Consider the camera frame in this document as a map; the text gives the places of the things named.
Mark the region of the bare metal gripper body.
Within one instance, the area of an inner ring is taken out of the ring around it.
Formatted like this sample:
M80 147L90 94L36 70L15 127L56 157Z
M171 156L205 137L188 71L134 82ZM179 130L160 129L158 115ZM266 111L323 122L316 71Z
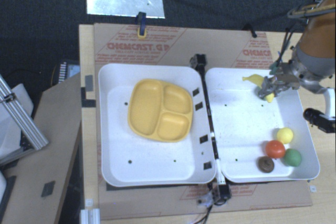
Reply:
M273 71L272 82L283 82L284 91L299 88L304 88L314 94L324 94L327 91L327 88L320 84L324 77L309 71L301 63L281 63Z

